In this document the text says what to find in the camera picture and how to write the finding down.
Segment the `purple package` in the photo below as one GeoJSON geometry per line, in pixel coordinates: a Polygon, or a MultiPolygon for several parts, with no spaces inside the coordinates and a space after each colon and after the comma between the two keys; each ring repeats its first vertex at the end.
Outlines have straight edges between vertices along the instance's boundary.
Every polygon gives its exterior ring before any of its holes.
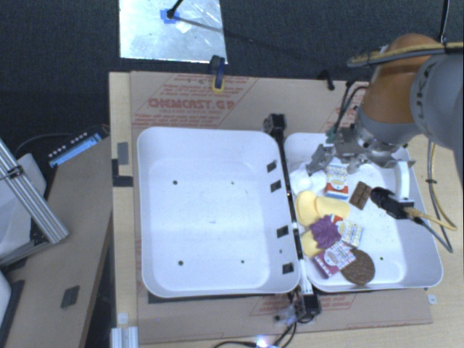
{"type": "Polygon", "coordinates": [[[337,241],[316,255],[314,261],[327,277],[331,277],[356,260],[350,249],[343,241],[337,241]]]}

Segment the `round cookie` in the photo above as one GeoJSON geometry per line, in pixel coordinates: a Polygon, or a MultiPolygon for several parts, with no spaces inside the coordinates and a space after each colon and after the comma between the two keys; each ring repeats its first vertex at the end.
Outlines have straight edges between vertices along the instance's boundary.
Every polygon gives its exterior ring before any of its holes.
{"type": "Polygon", "coordinates": [[[372,258],[362,250],[352,249],[351,252],[356,257],[353,263],[348,264],[341,270],[341,273],[349,282],[356,285],[365,285],[372,281],[376,274],[376,268],[372,258]]]}
{"type": "Polygon", "coordinates": [[[302,225],[310,225],[320,217],[315,206],[316,195],[311,191],[303,191],[295,199],[297,219],[302,225]]]}

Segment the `small box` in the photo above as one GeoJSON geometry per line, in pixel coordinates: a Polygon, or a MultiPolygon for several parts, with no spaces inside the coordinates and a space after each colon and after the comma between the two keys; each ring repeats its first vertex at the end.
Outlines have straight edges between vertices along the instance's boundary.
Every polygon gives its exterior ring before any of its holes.
{"type": "Polygon", "coordinates": [[[326,196],[334,199],[348,199],[347,169],[342,165],[329,165],[326,168],[326,196]]]}
{"type": "Polygon", "coordinates": [[[356,257],[350,252],[349,246],[343,241],[337,241],[328,249],[314,257],[316,264],[328,276],[331,277],[354,262],[356,257]]]}

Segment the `chocolate cookie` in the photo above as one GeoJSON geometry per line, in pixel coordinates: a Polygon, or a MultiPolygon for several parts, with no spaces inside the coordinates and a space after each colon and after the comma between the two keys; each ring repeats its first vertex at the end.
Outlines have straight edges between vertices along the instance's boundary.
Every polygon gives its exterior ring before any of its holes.
{"type": "Polygon", "coordinates": [[[365,285],[372,281],[376,274],[376,268],[372,258],[362,250],[352,249],[351,253],[356,257],[356,260],[348,264],[341,270],[341,273],[349,282],[357,285],[365,285]]]}

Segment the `yellow food item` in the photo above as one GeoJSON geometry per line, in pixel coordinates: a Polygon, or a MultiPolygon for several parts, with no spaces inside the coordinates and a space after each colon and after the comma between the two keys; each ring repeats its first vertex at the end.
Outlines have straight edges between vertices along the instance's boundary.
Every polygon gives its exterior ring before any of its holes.
{"type": "Polygon", "coordinates": [[[348,218],[349,215],[349,205],[346,202],[331,197],[317,197],[315,199],[315,209],[321,218],[332,214],[348,218]]]}
{"type": "Polygon", "coordinates": [[[305,255],[308,257],[315,257],[321,253],[324,249],[318,249],[318,243],[314,240],[312,232],[304,232],[302,235],[302,248],[305,255]]]}
{"type": "Polygon", "coordinates": [[[310,225],[320,219],[316,211],[316,195],[311,191],[303,191],[295,199],[298,222],[302,225],[310,225]]]}

